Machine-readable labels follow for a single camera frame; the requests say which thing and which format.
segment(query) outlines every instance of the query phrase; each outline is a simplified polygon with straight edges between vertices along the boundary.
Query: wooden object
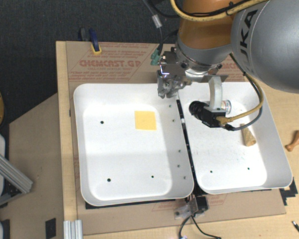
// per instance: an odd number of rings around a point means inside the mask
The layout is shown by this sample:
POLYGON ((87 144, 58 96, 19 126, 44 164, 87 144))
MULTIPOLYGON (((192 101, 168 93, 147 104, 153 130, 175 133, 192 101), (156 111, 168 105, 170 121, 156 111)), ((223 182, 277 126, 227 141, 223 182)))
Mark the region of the wooden object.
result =
POLYGON ((286 145, 286 149, 288 151, 292 151, 294 149, 294 147, 298 144, 299 144, 299 130, 296 132, 294 140, 292 141, 292 143, 286 145))
POLYGON ((247 147, 256 144, 256 139, 248 127, 242 129, 242 133, 243 133, 244 143, 247 147))

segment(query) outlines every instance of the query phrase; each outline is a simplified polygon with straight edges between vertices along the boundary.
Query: wooden peg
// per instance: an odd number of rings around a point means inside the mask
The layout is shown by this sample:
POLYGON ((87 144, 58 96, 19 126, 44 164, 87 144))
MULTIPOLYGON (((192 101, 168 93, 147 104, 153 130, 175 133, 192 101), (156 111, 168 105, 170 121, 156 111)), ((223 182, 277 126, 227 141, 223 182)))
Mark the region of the wooden peg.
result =
POLYGON ((286 149, 288 151, 292 151, 294 149, 294 147, 298 144, 299 144, 299 130, 296 132, 294 140, 292 141, 292 143, 286 145, 286 149))
POLYGON ((242 133, 243 133, 244 143, 247 147, 256 144, 256 139, 248 127, 243 128, 242 133))

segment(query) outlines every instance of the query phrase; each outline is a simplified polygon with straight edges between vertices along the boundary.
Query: yellow square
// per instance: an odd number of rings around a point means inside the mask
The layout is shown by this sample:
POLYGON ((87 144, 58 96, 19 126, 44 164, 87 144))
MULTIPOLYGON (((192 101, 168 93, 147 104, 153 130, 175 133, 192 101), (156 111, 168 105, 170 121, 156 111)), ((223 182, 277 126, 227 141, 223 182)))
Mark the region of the yellow square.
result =
POLYGON ((155 112, 135 111, 135 128, 140 130, 156 130, 155 112))

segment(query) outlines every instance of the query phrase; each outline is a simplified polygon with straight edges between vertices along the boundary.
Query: wooden table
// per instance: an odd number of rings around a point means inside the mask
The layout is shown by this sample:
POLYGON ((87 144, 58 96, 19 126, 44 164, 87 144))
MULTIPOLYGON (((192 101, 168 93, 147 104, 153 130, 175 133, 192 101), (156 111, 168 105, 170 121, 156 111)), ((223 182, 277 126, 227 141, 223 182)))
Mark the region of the wooden table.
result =
MULTIPOLYGON (((56 42, 56 55, 64 220, 74 221, 78 219, 78 212, 74 180, 71 120, 69 116, 70 102, 66 42, 56 42)), ((264 84, 261 84, 261 87, 266 94, 281 141, 283 145, 289 144, 293 139, 294 133, 299 130, 299 94, 277 91, 264 84)), ((287 213, 285 215, 201 224, 202 229, 207 233, 220 235, 224 239, 299 238, 299 233, 292 225, 292 221, 296 221, 299 225, 299 145, 296 146, 292 152, 286 150, 286 154, 296 181, 298 194, 294 198, 288 198, 288 205, 286 206, 287 213)), ((84 236, 84 238, 176 239, 178 238, 178 229, 179 227, 155 228, 149 230, 84 236)), ((185 226, 183 234, 187 235, 189 239, 205 238, 194 225, 185 226)))

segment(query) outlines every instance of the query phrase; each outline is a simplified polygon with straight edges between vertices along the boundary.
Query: black floor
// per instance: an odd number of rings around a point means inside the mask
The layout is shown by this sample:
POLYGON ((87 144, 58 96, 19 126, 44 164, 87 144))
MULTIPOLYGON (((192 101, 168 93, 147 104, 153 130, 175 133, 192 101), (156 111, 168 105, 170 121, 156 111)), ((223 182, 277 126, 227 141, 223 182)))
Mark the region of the black floor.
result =
MULTIPOLYGON (((173 13, 168 0, 153 0, 173 13)), ((161 17, 163 33, 179 19, 161 17)), ((141 0, 0 0, 0 90, 10 123, 57 92, 55 41, 92 27, 99 41, 158 43, 141 0)))

